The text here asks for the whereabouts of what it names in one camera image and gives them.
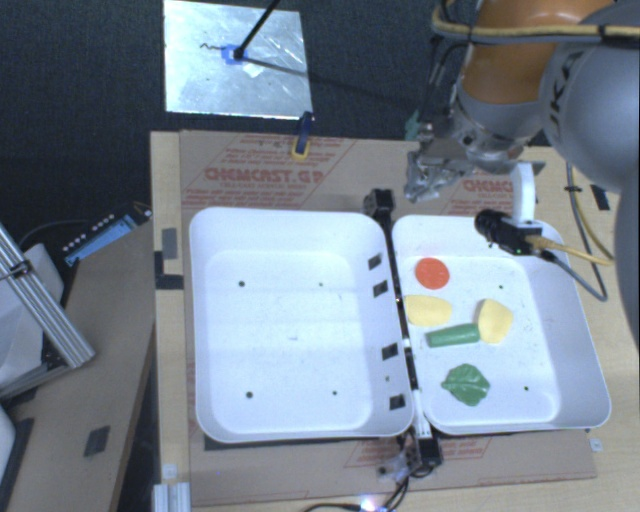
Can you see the orange round slice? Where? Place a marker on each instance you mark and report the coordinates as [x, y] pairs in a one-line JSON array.
[[432, 273]]

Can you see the green toy lettuce leaf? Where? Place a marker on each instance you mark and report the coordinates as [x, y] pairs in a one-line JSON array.
[[466, 385]]

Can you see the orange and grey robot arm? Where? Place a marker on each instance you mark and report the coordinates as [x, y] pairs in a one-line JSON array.
[[575, 100]]

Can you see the green toy cucumber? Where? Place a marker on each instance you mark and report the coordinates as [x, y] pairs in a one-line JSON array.
[[452, 336]]

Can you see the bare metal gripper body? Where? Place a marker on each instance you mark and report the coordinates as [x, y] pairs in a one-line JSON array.
[[467, 147]]

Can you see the white plastic tray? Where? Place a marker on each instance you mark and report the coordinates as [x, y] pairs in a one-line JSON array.
[[290, 330], [530, 370]]

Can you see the yellow toy food piece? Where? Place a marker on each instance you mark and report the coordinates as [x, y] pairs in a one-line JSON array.
[[495, 322], [427, 310]]

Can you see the brown cardboard board, red print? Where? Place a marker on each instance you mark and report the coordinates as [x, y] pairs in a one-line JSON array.
[[280, 175]]

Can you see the black cylinder on white bracket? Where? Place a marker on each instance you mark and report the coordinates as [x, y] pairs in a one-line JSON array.
[[505, 230]]

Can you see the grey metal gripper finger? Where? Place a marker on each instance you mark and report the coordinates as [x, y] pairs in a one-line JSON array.
[[442, 179], [416, 184]]

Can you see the thin black and white rod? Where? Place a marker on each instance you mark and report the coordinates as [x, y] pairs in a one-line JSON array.
[[400, 300]]

